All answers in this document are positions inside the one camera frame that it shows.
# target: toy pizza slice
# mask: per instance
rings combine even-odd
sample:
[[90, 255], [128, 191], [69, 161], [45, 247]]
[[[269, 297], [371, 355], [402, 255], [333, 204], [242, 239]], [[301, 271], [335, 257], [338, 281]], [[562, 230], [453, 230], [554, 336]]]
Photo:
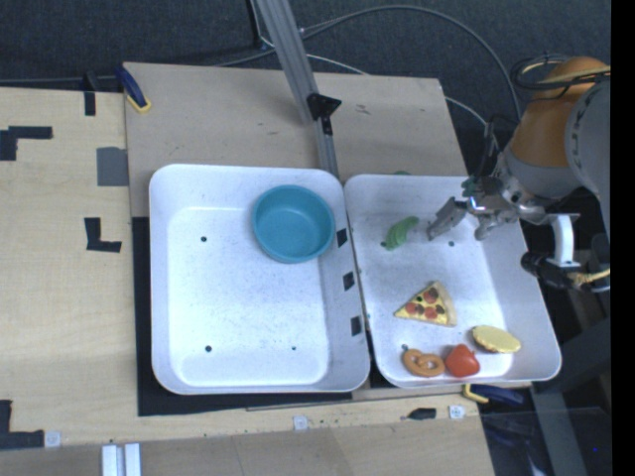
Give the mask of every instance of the toy pizza slice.
[[441, 326], [456, 326], [454, 304], [439, 281], [433, 282], [410, 298], [395, 312], [395, 316]]

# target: wooden table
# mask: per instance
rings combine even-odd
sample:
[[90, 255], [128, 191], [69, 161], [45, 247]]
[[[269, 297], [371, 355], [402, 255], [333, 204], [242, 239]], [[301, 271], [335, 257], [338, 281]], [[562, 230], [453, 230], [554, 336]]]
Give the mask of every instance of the wooden table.
[[[261, 468], [286, 474], [275, 465], [276, 449], [289, 458], [313, 445], [341, 462], [331, 464], [340, 471], [333, 474], [402, 466], [425, 474], [425, 464], [439, 469], [430, 465], [434, 457], [447, 464], [444, 474], [493, 473], [476, 404], [456, 388], [430, 395], [365, 386], [345, 403], [137, 416], [131, 216], [147, 215], [149, 175], [171, 162], [317, 164], [281, 72], [128, 68], [152, 100], [147, 115], [131, 112], [121, 94], [96, 93], [96, 114], [87, 116], [81, 92], [0, 89], [0, 130], [54, 130], [50, 140], [19, 140], [17, 160], [0, 162], [0, 400], [13, 401], [12, 431], [58, 431], [64, 446], [0, 452], [0, 474], [3, 465], [38, 466], [41, 457], [61, 474], [71, 463], [92, 467], [94, 445], [112, 442], [144, 442], [144, 467], [159, 459], [173, 467], [178, 453], [189, 453], [194, 470], [197, 460], [221, 450], [227, 467], [240, 461], [236, 474], [264, 474], [258, 453], [274, 464]], [[344, 101], [332, 117], [342, 180], [396, 170], [465, 174], [437, 81], [319, 74], [317, 82]], [[129, 187], [98, 184], [96, 150], [109, 147], [128, 151]], [[86, 250], [86, 217], [100, 218], [102, 240], [122, 242], [120, 252]], [[466, 417], [448, 419], [450, 405], [463, 406]], [[404, 420], [416, 408], [436, 408], [438, 419]], [[306, 417], [310, 429], [293, 431], [294, 416]], [[431, 444], [406, 448], [413, 435]], [[233, 447], [223, 451], [226, 445]], [[161, 470], [158, 464], [155, 473]]]

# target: white tray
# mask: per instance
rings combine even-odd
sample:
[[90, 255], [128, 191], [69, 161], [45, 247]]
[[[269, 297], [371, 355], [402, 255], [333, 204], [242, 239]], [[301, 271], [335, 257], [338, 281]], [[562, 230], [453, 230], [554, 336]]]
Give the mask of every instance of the white tray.
[[[476, 352], [481, 370], [470, 383], [542, 381], [555, 376], [561, 352], [537, 280], [521, 269], [527, 248], [518, 224], [496, 228], [479, 242], [470, 215], [432, 242], [428, 223], [452, 196], [461, 198], [464, 178], [362, 175], [345, 185], [346, 207], [377, 366], [395, 386], [447, 385], [460, 379], [410, 374], [401, 362], [403, 346], [445, 357], [464, 343]], [[381, 246], [390, 227], [415, 215], [419, 224], [407, 243], [388, 251]], [[393, 315], [428, 282], [441, 281], [454, 300], [454, 328]], [[522, 342], [514, 355], [479, 350], [470, 329], [491, 324]]]
[[[250, 210], [280, 184], [312, 189], [338, 231], [287, 265]], [[344, 194], [316, 170], [171, 165], [150, 182], [152, 365], [178, 394], [346, 392], [370, 369]]]

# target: blue plate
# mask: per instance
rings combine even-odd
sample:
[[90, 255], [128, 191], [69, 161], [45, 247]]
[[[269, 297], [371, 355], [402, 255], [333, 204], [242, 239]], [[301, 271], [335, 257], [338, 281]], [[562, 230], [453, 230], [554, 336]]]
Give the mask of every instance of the blue plate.
[[251, 223], [262, 249], [282, 263], [302, 263], [323, 254], [335, 234], [328, 204], [299, 185], [279, 185], [256, 201]]

